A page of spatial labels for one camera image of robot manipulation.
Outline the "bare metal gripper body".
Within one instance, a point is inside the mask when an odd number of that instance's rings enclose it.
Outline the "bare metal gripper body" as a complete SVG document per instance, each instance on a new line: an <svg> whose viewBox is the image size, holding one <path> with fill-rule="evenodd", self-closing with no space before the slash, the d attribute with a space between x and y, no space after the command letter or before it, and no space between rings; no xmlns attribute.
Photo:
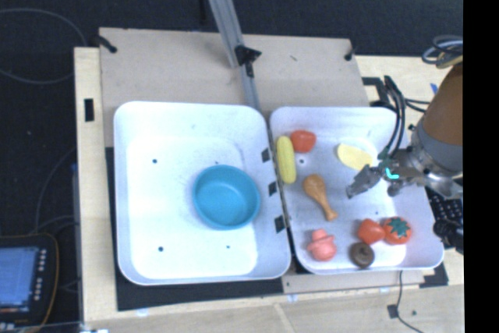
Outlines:
<svg viewBox="0 0 499 333"><path fill-rule="evenodd" d="M422 147L399 149L380 163L381 176L388 182L407 179L408 186L425 186L441 196L460 196L462 185L456 179L462 174L462 153L429 152Z"/></svg>

